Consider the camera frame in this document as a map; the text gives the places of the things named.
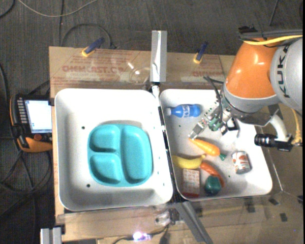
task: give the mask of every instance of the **kuka logo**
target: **kuka logo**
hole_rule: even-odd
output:
[[[279,57],[279,64],[277,65],[278,69],[282,69],[284,67],[284,61],[286,59],[286,54],[288,51],[290,45],[285,46],[283,49],[283,52],[285,55],[280,55]],[[277,75],[279,75],[279,78],[277,79],[280,90],[284,93],[285,98],[290,98],[290,96],[286,93],[286,87],[285,87],[285,79],[284,79],[284,73],[282,70],[277,70]]]

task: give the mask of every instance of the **teal plastic plate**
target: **teal plastic plate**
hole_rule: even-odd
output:
[[[153,172],[150,140],[139,127],[97,126],[89,134],[87,149],[90,174],[100,184],[137,186]]]

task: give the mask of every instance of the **plastic water bottle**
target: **plastic water bottle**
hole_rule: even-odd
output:
[[[201,113],[200,107],[197,104],[193,105],[178,105],[174,108],[166,108],[166,115],[175,115],[178,117],[197,117]]]

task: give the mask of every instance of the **orange carrot toy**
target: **orange carrot toy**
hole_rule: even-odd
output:
[[[211,156],[219,156],[220,150],[217,146],[214,144],[208,143],[206,141],[200,140],[200,139],[194,139],[192,140],[189,138],[189,140],[194,143],[197,147],[201,148],[206,154]]]
[[[206,162],[202,162],[200,165],[200,168],[204,171],[206,171],[207,173],[209,173],[212,176],[216,176],[219,178],[220,184],[222,187],[225,187],[225,182],[222,179],[222,177],[220,176],[220,174],[218,173],[218,171],[216,169],[214,169],[214,167],[212,167],[210,164],[206,163]]]

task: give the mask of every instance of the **red can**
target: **red can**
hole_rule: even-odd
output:
[[[237,174],[247,173],[251,170],[248,154],[245,151],[237,151],[232,154],[235,172]]]

